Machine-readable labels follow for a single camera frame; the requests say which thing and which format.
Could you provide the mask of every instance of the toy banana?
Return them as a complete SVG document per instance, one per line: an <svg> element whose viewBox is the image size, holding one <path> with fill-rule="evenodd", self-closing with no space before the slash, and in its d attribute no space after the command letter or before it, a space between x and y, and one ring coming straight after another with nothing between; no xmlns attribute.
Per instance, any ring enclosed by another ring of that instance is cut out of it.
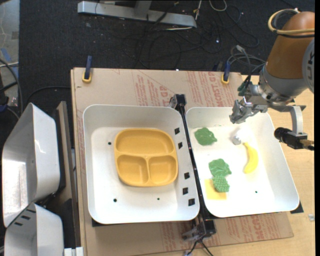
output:
<svg viewBox="0 0 320 256"><path fill-rule="evenodd" d="M258 162L259 162L258 152L255 148L250 146L247 142L244 142L243 145L246 147L246 151L248 154L248 163L244 167L244 173L249 174L249 173L252 173L258 166Z"/></svg>

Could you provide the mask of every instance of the yellow plate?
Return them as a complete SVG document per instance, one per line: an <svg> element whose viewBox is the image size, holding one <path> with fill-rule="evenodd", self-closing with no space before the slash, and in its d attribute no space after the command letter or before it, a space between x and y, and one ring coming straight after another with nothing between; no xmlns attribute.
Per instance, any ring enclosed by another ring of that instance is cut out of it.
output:
<svg viewBox="0 0 320 256"><path fill-rule="evenodd" d="M130 186L164 186L178 175L175 143L159 129L122 130L115 137L114 157L119 178Z"/></svg>

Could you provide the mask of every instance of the cardboard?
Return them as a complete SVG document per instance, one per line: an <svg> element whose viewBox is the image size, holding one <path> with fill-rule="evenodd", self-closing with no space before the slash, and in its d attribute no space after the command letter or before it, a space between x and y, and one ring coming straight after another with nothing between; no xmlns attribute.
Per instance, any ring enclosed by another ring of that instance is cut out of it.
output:
<svg viewBox="0 0 320 256"><path fill-rule="evenodd" d="M85 147L82 115L93 104L168 106L174 94L185 94L186 110L192 107L232 107L239 99L242 76L230 73L229 84L221 83L222 72L92 69L91 83L84 83L84 68L71 71L78 205L81 246L88 256L134 256L189 250L193 241L182 233L191 221L115 224L93 227L88 211ZM293 236L286 212L218 218L217 233L204 240L208 247Z"/></svg>

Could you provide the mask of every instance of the yellow cable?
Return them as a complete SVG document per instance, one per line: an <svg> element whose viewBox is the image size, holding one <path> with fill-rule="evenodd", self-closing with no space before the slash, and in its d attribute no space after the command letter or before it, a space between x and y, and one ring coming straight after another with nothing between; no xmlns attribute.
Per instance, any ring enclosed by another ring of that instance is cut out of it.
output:
<svg viewBox="0 0 320 256"><path fill-rule="evenodd" d="M298 33L311 33L311 32L315 32L314 28L307 28L307 29L296 29L296 30L281 30L281 29L275 29L272 26L272 21L274 19L274 17L276 15L278 15L279 13L282 12L287 12L287 11L294 11L296 12L296 14L300 13L300 11L296 10L296 9L283 9L283 10L279 10L277 12L275 12L274 14L271 15L271 17L268 20L268 28L272 31L272 32L276 32L277 34L280 35L294 35L294 34L298 34Z"/></svg>

